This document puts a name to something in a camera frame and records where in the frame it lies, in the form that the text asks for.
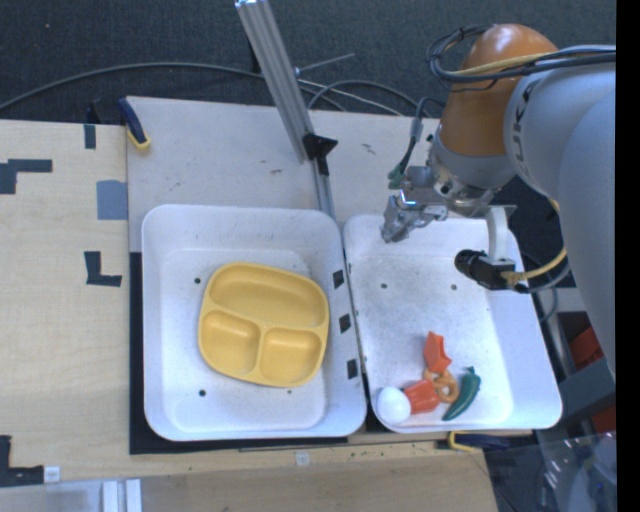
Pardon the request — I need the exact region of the black cylinder on white bracket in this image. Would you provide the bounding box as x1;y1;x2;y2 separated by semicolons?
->
453;205;519;292

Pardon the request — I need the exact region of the orange bell pepper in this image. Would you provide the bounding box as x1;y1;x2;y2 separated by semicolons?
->
403;378;442;415

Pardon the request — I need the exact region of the white egg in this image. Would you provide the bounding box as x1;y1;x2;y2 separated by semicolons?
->
376;386;413;426

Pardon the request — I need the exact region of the yellow divided plate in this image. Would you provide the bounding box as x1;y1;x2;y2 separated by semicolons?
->
197;261;332;389

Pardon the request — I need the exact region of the white plastic tray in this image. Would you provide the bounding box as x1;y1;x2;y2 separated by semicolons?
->
342;213;564;435
141;203;369;443

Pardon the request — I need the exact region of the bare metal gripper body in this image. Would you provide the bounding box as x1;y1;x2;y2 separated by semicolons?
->
397;165;497;222

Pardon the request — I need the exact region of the green chili pepper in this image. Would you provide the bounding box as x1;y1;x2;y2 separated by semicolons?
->
441;366;483;423

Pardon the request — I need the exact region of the orange pretzel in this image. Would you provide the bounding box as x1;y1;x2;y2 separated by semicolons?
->
422;366;460;404

